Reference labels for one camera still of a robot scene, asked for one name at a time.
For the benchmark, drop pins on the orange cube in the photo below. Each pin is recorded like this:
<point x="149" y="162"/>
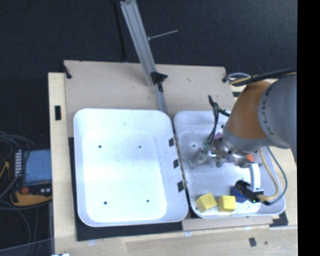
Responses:
<point x="249" y="157"/>

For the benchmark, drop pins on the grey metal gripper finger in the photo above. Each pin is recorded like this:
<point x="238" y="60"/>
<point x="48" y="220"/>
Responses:
<point x="198" y="158"/>
<point x="219" y="162"/>

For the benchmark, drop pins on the yellow cube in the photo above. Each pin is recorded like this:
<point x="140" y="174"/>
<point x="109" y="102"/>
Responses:
<point x="206" y="201"/>
<point x="227" y="203"/>

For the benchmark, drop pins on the white plastic tray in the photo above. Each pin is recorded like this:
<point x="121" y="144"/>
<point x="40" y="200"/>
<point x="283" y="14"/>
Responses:
<point x="125" y="170"/>
<point x="215" y="180"/>

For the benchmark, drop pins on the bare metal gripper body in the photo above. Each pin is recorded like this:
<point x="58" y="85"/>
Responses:
<point x="225" y="153"/>

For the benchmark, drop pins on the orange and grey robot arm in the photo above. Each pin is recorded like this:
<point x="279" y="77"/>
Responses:
<point x="272" y="112"/>

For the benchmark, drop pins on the brown cardboard board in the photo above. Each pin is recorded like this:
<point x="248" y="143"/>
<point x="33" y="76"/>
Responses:
<point x="112" y="85"/>

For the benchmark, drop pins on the pink cube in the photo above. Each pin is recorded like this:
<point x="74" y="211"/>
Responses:
<point x="218" y="135"/>

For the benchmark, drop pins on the black cylinder on white bracket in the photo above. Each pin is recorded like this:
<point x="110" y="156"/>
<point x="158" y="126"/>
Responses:
<point x="255" y="175"/>

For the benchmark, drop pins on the blue cube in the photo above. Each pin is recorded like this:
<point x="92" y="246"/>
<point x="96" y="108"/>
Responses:
<point x="236" y="193"/>

